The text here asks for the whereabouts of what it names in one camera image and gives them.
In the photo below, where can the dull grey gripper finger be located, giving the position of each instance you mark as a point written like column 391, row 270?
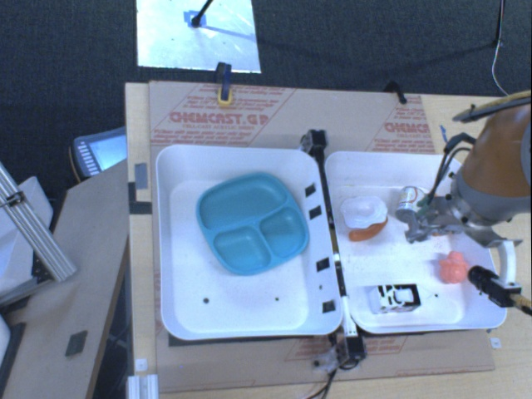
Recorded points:
column 412, row 232
column 425, row 232

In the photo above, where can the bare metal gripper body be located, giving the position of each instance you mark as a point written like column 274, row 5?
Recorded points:
column 451, row 218

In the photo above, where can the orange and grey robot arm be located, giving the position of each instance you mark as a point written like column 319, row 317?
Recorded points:
column 498, row 160

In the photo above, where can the small white and red can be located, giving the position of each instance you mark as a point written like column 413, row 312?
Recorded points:
column 409, row 198

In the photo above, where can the white plastic tray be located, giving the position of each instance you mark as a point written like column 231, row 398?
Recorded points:
column 395, row 264
column 232, row 297

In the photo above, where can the pink toy figure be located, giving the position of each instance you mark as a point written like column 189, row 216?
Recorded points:
column 453, row 269

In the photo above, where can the orange sausage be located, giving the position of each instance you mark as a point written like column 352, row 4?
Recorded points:
column 363, row 234

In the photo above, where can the black and white carton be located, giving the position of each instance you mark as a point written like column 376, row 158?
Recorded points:
column 395, row 298

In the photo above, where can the thin black and white rod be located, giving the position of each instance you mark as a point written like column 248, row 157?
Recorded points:
column 332, row 231

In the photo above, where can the blue divided plate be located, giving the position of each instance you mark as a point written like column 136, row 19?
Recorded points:
column 249, row 223

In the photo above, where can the brown cardboard board, red print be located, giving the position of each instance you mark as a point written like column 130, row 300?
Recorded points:
column 270, row 110

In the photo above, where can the black cylinder on white bracket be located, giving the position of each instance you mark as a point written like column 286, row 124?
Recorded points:
column 492, row 284

